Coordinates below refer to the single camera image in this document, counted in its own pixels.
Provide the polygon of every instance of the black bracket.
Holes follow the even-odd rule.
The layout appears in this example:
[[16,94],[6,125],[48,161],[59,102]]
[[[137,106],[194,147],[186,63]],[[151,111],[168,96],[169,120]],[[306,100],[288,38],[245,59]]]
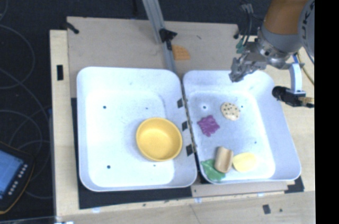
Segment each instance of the black bracket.
[[167,49],[172,51],[171,40],[173,40],[174,37],[178,35],[178,33],[162,28],[159,30],[159,35],[160,35],[161,41],[163,43],[166,42]]
[[185,121],[185,122],[183,122],[182,124],[181,124],[181,128],[182,128],[182,130],[183,131],[185,131],[187,128],[188,128],[188,122],[187,121]]
[[72,30],[75,34],[79,34],[79,32],[80,32],[78,29],[76,29],[76,28],[74,27],[74,25],[72,25],[72,24],[69,23],[69,22],[62,23],[62,24],[61,24],[61,29],[65,29],[65,30],[70,29],[70,30]]
[[187,156],[190,156],[193,153],[192,144],[189,144],[186,146],[186,153],[187,153]]
[[57,80],[64,80],[64,67],[63,65],[57,65]]
[[288,185],[287,188],[288,188],[288,190],[284,191],[285,194],[303,192],[305,187],[304,187],[304,184],[302,182],[301,176],[299,176],[298,178],[295,179],[295,184]]
[[[306,93],[300,93],[296,95],[290,92],[287,87],[276,86],[272,91],[272,95],[279,101],[285,102],[286,104],[293,107],[297,107],[303,106],[302,101],[299,99],[299,97],[306,96]],[[314,104],[307,103],[306,107],[313,108]]]
[[182,99],[180,99],[180,100],[177,101],[176,103],[177,103],[177,105],[178,105],[178,108],[181,108],[181,107],[184,106],[184,103],[183,103]]

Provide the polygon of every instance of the black mat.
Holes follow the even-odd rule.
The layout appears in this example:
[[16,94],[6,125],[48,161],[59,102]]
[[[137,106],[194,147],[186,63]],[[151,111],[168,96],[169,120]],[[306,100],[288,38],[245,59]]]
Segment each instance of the black mat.
[[101,207],[133,202],[167,201],[182,198],[191,198],[190,187],[177,189],[137,190],[137,191],[111,191],[93,192],[87,189],[79,179],[78,169],[78,142],[77,142],[77,99],[72,98],[72,115],[74,127],[74,143],[77,163],[79,207],[80,209]]

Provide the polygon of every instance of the black cable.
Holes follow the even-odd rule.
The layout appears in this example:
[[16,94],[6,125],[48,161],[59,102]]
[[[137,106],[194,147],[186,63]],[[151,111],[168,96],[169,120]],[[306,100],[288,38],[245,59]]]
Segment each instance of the black cable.
[[[29,120],[30,122],[32,122],[32,124],[37,128],[38,133],[39,133],[39,136],[40,136],[40,140],[42,140],[42,132],[41,132],[40,127],[39,127],[38,124],[37,124],[33,119],[31,119],[29,116],[27,116],[27,115],[25,115],[25,114],[23,114],[23,113],[20,113],[20,112],[13,111],[13,110],[0,110],[0,113],[16,114],[16,115],[19,115],[19,116],[22,116],[22,117],[26,118],[27,120]],[[12,138],[11,138],[10,141],[8,142],[8,145],[9,145],[9,146],[12,145],[14,137],[15,137],[15,135],[12,135]],[[36,153],[36,155],[39,154],[39,152],[40,152],[40,150],[41,150],[41,147],[42,147],[42,143],[39,144],[39,149],[38,149],[38,152]]]
[[257,20],[259,20],[259,21],[264,21],[264,19],[265,19],[265,17],[263,17],[263,16],[259,16],[259,15],[257,15],[257,14],[252,14],[252,17],[253,18],[255,18],[255,19],[257,19]]
[[[47,140],[41,140],[42,142],[45,142],[45,143],[50,143],[49,141]],[[34,141],[30,141],[30,142],[27,142],[23,145],[21,145],[18,149],[22,149],[28,145],[31,145],[33,143],[36,143],[36,142],[40,142],[40,140],[34,140]],[[50,159],[50,153],[48,154],[48,157],[46,157],[46,160],[44,161],[43,165],[42,165],[42,168],[40,168],[39,172],[37,172],[33,177],[31,177],[30,179],[30,182],[33,182],[40,174],[41,172],[46,168],[48,162],[49,162],[49,159]],[[32,192],[28,191],[28,190],[25,190],[25,193],[33,198],[36,198],[36,199],[40,199],[40,200],[50,200],[53,198],[53,196],[40,196],[40,195],[36,195],[36,194],[33,194]]]
[[42,104],[40,103],[40,101],[37,99],[37,97],[18,79],[16,79],[13,75],[11,75],[10,73],[8,73],[7,71],[3,70],[0,68],[0,72],[2,72],[3,74],[7,75],[9,78],[11,78],[12,80],[14,80],[15,82],[17,82],[20,86],[22,86],[32,97],[33,99],[36,101],[36,103],[38,104],[40,110],[42,111],[42,113],[44,114],[44,117],[47,121],[47,123],[49,122],[48,116],[42,106]]
[[[31,52],[31,55],[32,55],[32,64],[31,64],[31,68],[30,68],[29,72],[20,81],[21,83],[24,83],[31,76],[31,74],[32,74],[32,72],[34,71],[34,68],[35,68],[35,53],[33,51],[32,45],[30,44],[30,42],[22,34],[17,32],[16,30],[14,30],[14,29],[12,29],[10,27],[4,26],[2,24],[0,24],[0,28],[6,29],[6,30],[11,31],[14,34],[18,35],[26,43],[26,45],[30,49],[30,52]],[[17,86],[19,86],[18,82],[16,84],[10,85],[10,86],[0,86],[0,89],[10,89],[10,88],[15,88]]]
[[[3,19],[3,17],[5,16],[6,12],[7,12],[7,9],[8,9],[8,0],[5,0],[5,8],[3,10],[3,12],[0,14],[0,21]],[[15,114],[15,115],[19,115],[19,116],[22,116],[25,118],[25,120],[17,127],[17,129],[15,130],[15,132],[12,134],[11,136],[11,139],[10,139],[10,143],[9,145],[11,145],[13,143],[13,140],[15,138],[15,136],[17,135],[17,133],[19,132],[19,130],[22,128],[22,126],[24,126],[28,121],[31,122],[38,130],[38,133],[39,133],[39,139],[37,140],[32,140],[32,141],[29,141],[29,142],[26,142],[22,145],[20,145],[17,149],[21,150],[22,148],[28,146],[28,145],[31,145],[31,144],[35,144],[35,143],[39,143],[39,148],[35,154],[35,158],[37,158],[37,156],[39,155],[39,153],[41,152],[41,148],[42,148],[42,144],[43,143],[50,143],[49,141],[47,140],[43,140],[43,137],[42,137],[42,132],[41,132],[41,129],[39,127],[39,125],[32,119],[33,116],[35,116],[36,114],[42,112],[45,120],[46,120],[46,123],[47,125],[49,125],[49,118],[48,118],[48,115],[45,111],[46,107],[43,107],[41,102],[37,99],[37,97],[32,93],[31,90],[29,90],[23,83],[31,76],[34,68],[35,68],[35,53],[33,51],[33,48],[32,48],[32,45],[30,44],[30,42],[22,35],[20,34],[19,32],[17,32],[16,30],[10,28],[10,27],[7,27],[7,26],[4,26],[4,25],[1,25],[0,24],[0,28],[3,28],[5,30],[8,30],[14,34],[16,34],[17,36],[19,36],[25,43],[26,45],[28,46],[29,50],[30,50],[30,53],[32,55],[32,65],[31,65],[31,68],[29,69],[29,72],[27,75],[25,75],[25,77],[21,80],[17,79],[16,77],[14,77],[12,74],[10,74],[9,72],[7,72],[6,70],[0,68],[0,73],[3,73],[5,74],[7,77],[9,77],[10,79],[12,79],[12,81],[15,82],[14,85],[10,85],[10,86],[0,86],[0,89],[4,90],[4,89],[10,89],[10,88],[15,88],[15,87],[18,87],[18,86],[21,86],[22,88],[24,88],[30,95],[31,97],[35,100],[35,102],[37,103],[37,105],[39,106],[39,110],[34,112],[32,115],[30,116],[27,116],[23,113],[20,113],[20,112],[17,112],[17,111],[13,111],[13,110],[0,110],[0,113],[10,113],[10,114]],[[48,150],[48,156],[45,157],[45,161],[42,165],[42,167],[40,168],[39,171],[37,172],[34,172],[34,176],[30,178],[30,182],[34,181],[36,178],[38,178],[38,176],[42,173],[42,171],[46,168],[47,164],[49,163],[50,161],[50,149]],[[46,199],[52,199],[53,196],[40,196],[40,195],[36,195],[36,194],[33,194],[31,193],[30,191],[25,191],[25,193],[33,198],[36,198],[36,199],[42,199],[42,200],[46,200]]]
[[313,59],[313,57],[311,56],[311,54],[309,53],[308,50],[306,50],[306,54],[307,54],[309,60],[310,60],[310,61],[312,62],[312,64],[314,65],[314,59]]
[[243,33],[242,41],[244,41],[246,36],[248,35],[248,22],[249,22],[249,18],[248,18],[248,11],[245,10],[245,12],[246,12],[246,29],[245,29],[245,32]]
[[251,29],[252,29],[252,14],[247,12],[247,16],[248,16],[248,29],[247,29],[247,37],[246,40],[243,44],[243,46],[246,46],[246,44],[248,43],[249,37],[251,36]]
[[5,8],[4,11],[2,13],[0,13],[0,21],[3,19],[3,17],[6,15],[8,9],[8,0],[5,0]]
[[239,2],[240,2],[240,5],[248,4],[248,1],[247,1],[247,0],[239,0]]

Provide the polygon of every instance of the wooden board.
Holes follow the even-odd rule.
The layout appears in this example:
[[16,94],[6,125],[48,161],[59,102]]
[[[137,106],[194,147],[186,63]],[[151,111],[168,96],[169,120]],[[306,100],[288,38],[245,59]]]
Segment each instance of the wooden board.
[[180,207],[167,206],[115,213],[73,215],[65,218],[81,224],[252,224],[252,223],[316,223],[315,192],[271,195],[224,201],[202,201]]
[[[136,35],[137,41],[144,46],[143,56],[149,57],[149,52],[155,57],[154,60],[148,61],[147,67],[163,68],[164,62],[157,58],[161,56],[161,48],[159,52],[154,51],[153,48],[148,48],[147,44],[155,44],[152,39],[152,32],[148,21],[135,21],[135,20],[114,20],[114,19],[92,19],[92,18],[68,18],[77,29],[80,30],[79,34],[73,34],[71,31],[58,31],[53,30],[50,32],[51,41],[51,69],[52,69],[52,97],[53,97],[53,123],[54,123],[54,143],[55,143],[55,189],[56,189],[56,210],[59,219],[69,219],[68,216],[74,215],[88,215],[96,214],[100,211],[100,215],[109,214],[110,212],[135,210],[144,207],[162,208],[183,205],[190,207],[195,203],[195,199],[185,199],[179,201],[164,201],[164,202],[149,202],[149,203],[134,203],[108,206],[100,209],[78,209],[78,193],[76,181],[76,167],[75,167],[75,152],[73,141],[73,122],[72,111],[70,106],[70,98],[76,95],[75,76],[77,71],[82,67],[88,66],[89,57],[97,59],[97,65],[91,66],[122,66],[128,67],[133,62],[133,59],[125,60],[118,58],[114,60],[112,50],[110,52],[101,52],[104,57],[92,52],[91,55],[82,50],[90,48],[90,50],[98,49],[98,42],[104,43],[106,48],[112,49],[109,45],[109,40],[100,40],[100,37],[106,37],[107,31],[110,35],[115,35],[112,45],[114,50],[119,51],[127,47],[125,54],[128,55],[133,48],[131,40],[135,40],[133,35]],[[169,30],[178,32],[175,44],[182,45],[190,52],[192,61],[176,61],[177,69],[180,75],[183,75],[189,69],[229,69],[230,58],[235,55],[234,46],[236,42],[233,39],[233,33],[236,32],[236,26],[228,24],[199,24],[199,23],[182,23],[182,22],[169,22]],[[88,34],[83,31],[89,29],[89,34],[93,34],[90,40]],[[210,50],[215,50],[216,55],[208,54]],[[199,52],[203,53],[203,57],[199,57]],[[134,67],[144,67],[144,64],[138,64],[135,61]],[[64,79],[57,80],[57,65],[62,65],[64,70]],[[312,70],[311,65],[306,65],[308,69]],[[274,79],[276,84],[290,85],[289,73],[287,71],[279,71],[274,68],[266,70],[268,74]],[[313,87],[307,79],[304,80],[304,85],[309,94],[313,93]],[[314,110],[300,108],[295,109],[287,105],[283,105],[286,115],[287,123],[289,125],[293,140],[296,144],[298,155],[302,165],[302,179],[306,191],[315,190],[315,176],[314,176]],[[206,186],[194,184],[193,196],[206,196],[206,195],[226,195],[213,198],[204,198],[208,202],[219,200],[228,201],[232,199],[253,198],[257,194],[245,193],[258,193],[266,191],[277,191],[275,194],[281,196],[282,190],[286,189],[286,183],[279,185],[266,185],[265,187],[254,187],[254,191],[250,186],[245,188],[239,187],[238,189],[229,188],[227,191],[208,190]]]

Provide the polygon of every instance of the tan cylinder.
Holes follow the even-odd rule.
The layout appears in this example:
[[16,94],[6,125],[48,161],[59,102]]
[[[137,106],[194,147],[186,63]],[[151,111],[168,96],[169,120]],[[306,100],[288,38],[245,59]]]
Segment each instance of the tan cylinder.
[[232,167],[233,151],[218,147],[214,168],[222,173],[229,172]]
[[308,0],[272,0],[264,26],[275,34],[298,34],[300,13]]

